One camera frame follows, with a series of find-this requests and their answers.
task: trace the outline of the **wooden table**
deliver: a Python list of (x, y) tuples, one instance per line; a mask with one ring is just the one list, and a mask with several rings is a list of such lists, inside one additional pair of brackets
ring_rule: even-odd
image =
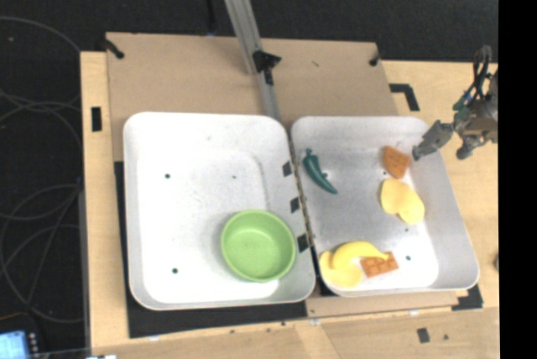
[[(277, 43), (268, 41), (268, 46)], [(330, 48), (345, 46), (333, 44), (326, 43)], [(292, 53), (292, 47), (288, 44), (285, 47)], [(429, 303), (425, 299), (425, 305), (415, 310), (415, 299), (409, 298), (408, 307), (383, 307), (373, 301), (347, 313), (334, 312), (333, 316), (321, 313), (325, 316), (321, 319), (310, 315), (302, 320), (129, 338), (112, 169), (108, 73), (114, 61), (104, 53), (81, 55), (89, 326), (93, 354), (117, 354), (121, 358), (149, 355), (193, 358), (499, 356), (499, 284), (498, 271), (493, 264), (498, 254), (498, 147), (489, 144), (477, 149), (471, 158), (459, 161), (455, 156), (460, 146), (458, 138), (453, 138), (441, 153), (480, 263), (478, 286), (484, 301), (482, 309), (452, 311), (438, 299), (431, 299)], [(412, 112), (403, 94), (392, 94), (389, 107), (384, 109), (386, 113), (396, 110), (400, 115), (419, 117), (428, 123), (436, 119), (448, 122), (452, 118), (451, 105), (472, 79), (470, 63), (384, 61), (380, 65), (387, 83), (410, 85), (420, 106), (418, 112)], [(100, 107), (101, 111), (102, 127), (98, 133), (92, 131), (95, 125), (92, 125), (91, 109), (94, 107)], [(463, 296), (465, 293), (449, 294)], [(423, 329), (429, 342), (420, 341), (418, 330)]]

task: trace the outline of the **toy food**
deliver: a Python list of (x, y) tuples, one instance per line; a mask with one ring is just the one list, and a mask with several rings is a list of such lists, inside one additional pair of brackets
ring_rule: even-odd
[(346, 242), (334, 252), (332, 266), (335, 269), (343, 268), (354, 258), (382, 258), (382, 260), (386, 260), (388, 255), (380, 252), (370, 242)]
[(383, 149), (384, 168), (396, 179), (402, 179), (407, 168), (410, 166), (410, 156), (393, 148), (386, 146)]
[(362, 281), (363, 272), (352, 262), (347, 262), (341, 268), (332, 266), (332, 252), (323, 252), (319, 258), (322, 278), (329, 284), (340, 288), (353, 288)]
[(337, 194), (337, 190), (331, 183), (326, 179), (326, 174), (324, 174), (319, 165), (319, 157), (312, 154), (311, 149), (307, 149), (306, 156), (302, 159), (302, 163), (305, 166), (306, 171), (310, 177), (315, 181), (322, 189), (327, 190), (331, 194)]
[(389, 273), (399, 268), (394, 254), (388, 252), (388, 259), (382, 258), (364, 258), (360, 261), (363, 271), (368, 277), (375, 277), (380, 274)]
[(386, 179), (381, 188), (380, 203), (384, 211), (399, 215), (410, 225), (423, 221), (425, 205), (410, 186), (400, 180)]

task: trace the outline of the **black bracket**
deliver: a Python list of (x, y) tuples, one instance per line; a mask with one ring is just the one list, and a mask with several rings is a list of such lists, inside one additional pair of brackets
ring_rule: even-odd
[(265, 82), (267, 85), (274, 85), (274, 79), (272, 77), (272, 69), (281, 61), (279, 56), (271, 55), (262, 50), (258, 50), (253, 53), (253, 62), (258, 73), (263, 72), (265, 75)]
[(451, 307), (453, 311), (459, 310), (474, 310), (483, 308), (483, 297), (479, 286), (476, 284), (469, 290), (467, 290), (468, 296), (459, 298), (459, 304)]
[(399, 83), (390, 83), (389, 90), (392, 93), (404, 93), (407, 103), (411, 112), (419, 112), (420, 106), (418, 105), (418, 100), (416, 100), (416, 95), (414, 94), (414, 89), (410, 85), (399, 84)]

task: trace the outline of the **orange toy food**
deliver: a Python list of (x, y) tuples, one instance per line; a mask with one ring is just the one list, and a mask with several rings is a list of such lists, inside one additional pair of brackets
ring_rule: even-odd
[(402, 179), (410, 166), (410, 156), (391, 146), (384, 147), (383, 164), (386, 170), (396, 179)]
[(363, 271), (368, 277), (374, 277), (376, 275), (389, 273), (399, 268), (397, 261), (394, 258), (394, 254), (387, 252), (388, 259), (384, 260), (382, 258), (364, 258), (360, 261), (362, 264)]

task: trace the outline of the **black cable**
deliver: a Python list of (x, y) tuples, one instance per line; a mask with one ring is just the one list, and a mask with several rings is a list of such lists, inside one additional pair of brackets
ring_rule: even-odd
[(81, 52), (81, 48), (78, 47), (78, 44), (76, 44), (73, 40), (71, 40), (69, 37), (67, 37), (62, 32), (58, 31), (57, 29), (54, 29), (50, 27), (49, 25), (45, 25), (44, 23), (36, 22), (34, 20), (26, 19), (26, 18), (18, 18), (16, 16), (0, 16), (0, 21), (3, 22), (15, 22), (15, 23), (26, 23), (27, 25), (32, 25), (37, 28), (44, 29), (45, 31), (49, 31), (50, 33), (57, 35), (61, 39), (63, 39), (69, 46), (71, 46), (76, 53)]
[(30, 112), (57, 112), (58, 110), (69, 108), (71, 110), (74, 110), (76, 112), (80, 112), (81, 109), (79, 107), (73, 106), (73, 103), (80, 98), (80, 96), (75, 96), (68, 102), (60, 102), (60, 101), (32, 101), (28, 98), (25, 98), (23, 96), (16, 96), (13, 94), (8, 94), (4, 89), (0, 88), (0, 96), (3, 96), (6, 100), (14, 104), (14, 106), (17, 107), (27, 107), (28, 105), (34, 105), (34, 104), (40, 104), (43, 107), (28, 107), (27, 110)]
[(37, 221), (39, 219), (44, 219), (46, 216), (50, 216), (54, 213), (56, 213), (59, 209), (63, 208), (63, 206), (67, 203), (67, 201), (70, 199), (70, 196), (67, 197), (65, 200), (61, 201), (55, 208), (52, 210), (45, 211), (43, 213), (39, 213), (38, 215), (33, 216), (15, 216), (17, 212), (24, 207), (28, 202), (30, 202), (33, 198), (36, 196), (51, 192), (52, 190), (58, 190), (58, 189), (72, 189), (76, 187), (76, 185), (54, 185), (50, 186), (48, 188), (44, 188), (42, 190), (38, 190), (37, 192), (34, 192), (32, 195), (29, 195), (24, 200), (22, 200), (17, 207), (10, 213), (2, 213), (0, 212), (0, 217), (3, 219), (6, 219), (8, 221)]
[(15, 317), (19, 317), (20, 315), (26, 315), (26, 313), (19, 311), (18, 313), (13, 313), (11, 315), (3, 315), (2, 317), (0, 317), (0, 321), (14, 319)]
[[(13, 109), (11, 112), (7, 112), (3, 116), (0, 116), (0, 122), (3, 122), (8, 117), (13, 116), (14, 114), (17, 114), (19, 112), (23, 112), (24, 110), (28, 110), (30, 107), (42, 107), (42, 106), (43, 106), (43, 102), (32, 102), (30, 104), (26, 104), (24, 106), (17, 107), (15, 109)], [(81, 151), (82, 150), (82, 141), (81, 141), (80, 137), (78, 136), (78, 133), (71, 126), (71, 124), (67, 121), (67, 119), (65, 119), (63, 116), (61, 116), (59, 113), (55, 112), (54, 110), (48, 111), (47, 113), (51, 114), (52, 116), (57, 117), (62, 123), (65, 124), (67, 129), (69, 129), (69, 131), (71, 132), (71, 134), (75, 138), (76, 144), (78, 145), (78, 148)]]
[[(69, 37), (67, 37), (65, 34), (61, 33), (57, 29), (54, 29), (46, 24), (39, 23), (33, 20), (29, 20), (26, 18), (18, 18), (18, 17), (12, 17), (12, 16), (0, 16), (0, 22), (12, 22), (12, 23), (24, 23), (27, 25), (31, 25), (40, 29), (43, 29), (45, 31), (48, 31), (52, 34), (54, 34), (57, 37), (60, 37), (63, 39), (78, 55), (77, 60), (80, 62), (80, 52), (81, 49), (79, 46), (73, 42)], [(71, 98), (68, 102), (62, 102), (62, 101), (32, 101), (26, 97), (23, 96), (15, 96), (8, 94), (4, 90), (0, 89), (0, 97), (5, 98), (7, 101), (9, 101), (11, 104), (16, 106), (13, 110), (10, 112), (4, 113), (2, 116), (0, 116), (0, 122), (5, 121), (6, 119), (9, 119), (10, 117), (16, 115), (17, 113), (21, 112), (32, 112), (32, 113), (39, 113), (44, 115), (51, 115), (53, 117), (56, 117), (58, 120), (60, 120), (70, 131), (71, 135), (75, 138), (76, 144), (78, 146), (78, 149), (80, 153), (82, 154), (82, 143), (81, 138), (79, 136), (79, 133), (75, 130), (75, 128), (70, 124), (70, 122), (62, 116), (59, 111), (67, 109), (67, 110), (73, 110), (76, 112), (80, 112), (80, 108), (75, 106), (76, 101), (80, 99), (80, 94), (76, 95), (75, 97)], [(55, 206), (51, 210), (42, 211), (41, 213), (37, 215), (25, 215), (21, 216), (18, 213), (21, 209), (23, 209), (31, 200), (34, 200), (36, 197), (45, 194), (50, 193), (54, 190), (61, 190), (61, 189), (71, 189), (72, 192), (69, 194), (67, 198), (62, 200), (57, 206)], [(69, 209), (76, 203), (76, 197), (80, 194), (81, 191), (81, 185), (54, 185), (47, 188), (44, 188), (42, 190), (39, 190), (37, 192), (34, 192), (33, 194), (27, 196), (24, 200), (18, 203), (18, 205), (8, 214), (0, 212), (0, 218), (5, 219), (5, 223), (3, 225), (3, 229), (0, 232), (0, 278), (4, 277), (9, 288), (13, 291), (13, 294), (17, 296), (17, 298), (22, 302), (22, 304), (26, 307), (27, 311), (34, 316), (40, 317), (43, 320), (48, 320), (51, 322), (59, 323), (59, 324), (75, 324), (80, 323), (83, 321), (83, 318), (75, 318), (75, 319), (63, 319), (63, 318), (56, 318), (52, 317), (50, 315), (47, 315), (46, 313), (42, 312), (41, 310), (37, 309), (32, 305), (32, 301), (34, 299), (34, 294), (36, 292), (38, 281), (40, 279), (41, 273), (44, 268), (44, 264), (46, 262), (46, 258), (49, 255), (50, 249), (52, 247), (52, 244), (54, 242), (54, 239), (62, 227), (70, 227), (70, 228), (77, 228), (78, 226), (71, 225), (71, 224), (63, 224), (63, 221), (68, 214)], [(60, 212), (60, 215), (58, 219), (55, 221), (55, 224), (53, 226), (47, 227), (45, 229), (42, 229), (33, 235), (31, 235), (29, 238), (27, 238), (24, 242), (18, 245), (17, 249), (11, 253), (9, 258), (6, 260), (4, 256), (3, 251), (3, 245), (5, 244), (5, 237), (6, 233), (8, 231), (8, 228), (10, 224), (14, 221), (36, 221), (39, 219), (43, 219), (47, 216), (51, 216), (52, 214), (56, 212)], [(41, 255), (41, 259), (39, 262), (39, 266), (36, 269), (36, 273), (34, 275), (34, 280), (31, 285), (31, 289), (29, 291), (28, 298), (24, 298), (24, 296), (21, 294), (21, 292), (18, 290), (18, 287), (13, 282), (10, 273), (8, 271), (8, 266), (13, 262), (13, 260), (21, 253), (22, 250), (24, 250), (25, 247), (27, 247), (32, 241), (34, 241), (36, 238), (43, 236), (45, 234), (49, 234), (49, 237), (47, 239), (47, 242), (44, 246), (43, 253)]]
[[(61, 227), (70, 228), (70, 229), (80, 229), (78, 225), (73, 225), (71, 223), (64, 223)], [(34, 234), (32, 234), (30, 237), (28, 237), (26, 240), (24, 240), (24, 242), (19, 244), (19, 246), (15, 249), (15, 251), (11, 253), (9, 258), (5, 261), (6, 268), (9, 267), (9, 265), (11, 265), (11, 262), (15, 260), (18, 254), (21, 253), (33, 240), (41, 237), (42, 235), (46, 234), (48, 231), (52, 231), (53, 229), (54, 229), (53, 226), (49, 226), (48, 228), (37, 231)], [(3, 276), (3, 270), (0, 271), (0, 278), (2, 278), (2, 276)]]
[(472, 87), (474, 87), (476, 91), (473, 94), (472, 100), (468, 103), (468, 106), (471, 106), (477, 100), (478, 97), (484, 98), (482, 88), (483, 88), (483, 83), (485, 82), (485, 79), (487, 78), (487, 74), (488, 74), (488, 62), (489, 62), (489, 57), (487, 55), (485, 56), (485, 60), (483, 61), (483, 66), (481, 68), (481, 71), (479, 72), (479, 74), (477, 75), (477, 78), (472, 83), (471, 89)]
[[(37, 273), (36, 273), (36, 276), (35, 276), (35, 279), (34, 279), (34, 283), (32, 285), (32, 291), (30, 292), (32, 296), (34, 294), (34, 289), (35, 289), (34, 286), (36, 285), (36, 279), (38, 279), (40, 274), (41, 274), (41, 271), (42, 271), (43, 266), (44, 266), (44, 260), (46, 259), (46, 256), (48, 255), (49, 250), (50, 250), (50, 245), (52, 244), (52, 242), (53, 242), (53, 240), (54, 240), (54, 238), (56, 236), (56, 233), (60, 229), (61, 222), (64, 220), (65, 216), (67, 215), (67, 211), (76, 202), (76, 197), (78, 196), (79, 193), (80, 193), (80, 188), (77, 186), (75, 188), (74, 192), (71, 194), (69, 202), (64, 206), (64, 208), (63, 208), (63, 210), (62, 210), (62, 212), (60, 214), (60, 217), (58, 218), (58, 221), (56, 221), (56, 223), (55, 223), (55, 225), (53, 227), (47, 229), (47, 230), (51, 229), (52, 232), (50, 233), (49, 240), (48, 240), (47, 245), (45, 247), (43, 257), (41, 259), (41, 263), (40, 263), (40, 265), (38, 266), (38, 269), (37, 269)], [(6, 223), (5, 223), (4, 227), (3, 227), (2, 233), (0, 234), (0, 246), (4, 244), (4, 237), (6, 235), (6, 232), (8, 231), (9, 225), (10, 225), (10, 221), (6, 221)], [(18, 288), (15, 285), (15, 283), (13, 282), (13, 280), (11, 279), (11, 276), (9, 275), (9, 271), (8, 271), (8, 265), (7, 265), (7, 262), (5, 260), (4, 255), (3, 255), (3, 248), (2, 247), (0, 247), (0, 269), (2, 269), (3, 276), (5, 277), (6, 282), (8, 283), (10, 289), (17, 296), (17, 298), (23, 303), (23, 305), (27, 308), (27, 310), (29, 312), (31, 312), (31, 313), (33, 313), (33, 314), (35, 314), (35, 315), (37, 315), (37, 316), (39, 316), (39, 317), (41, 317), (41, 318), (43, 318), (45, 320), (49, 320), (49, 321), (52, 321), (52, 322), (55, 322), (55, 323), (74, 324), (74, 323), (80, 323), (81, 321), (83, 321), (83, 318), (60, 319), (60, 318), (52, 317), (52, 316), (49, 316), (49, 315), (43, 313), (42, 311), (36, 309), (35, 307), (33, 307), (31, 305), (31, 302), (30, 302), (30, 300), (32, 298), (30, 297), (29, 299), (25, 299), (24, 296), (18, 290)]]

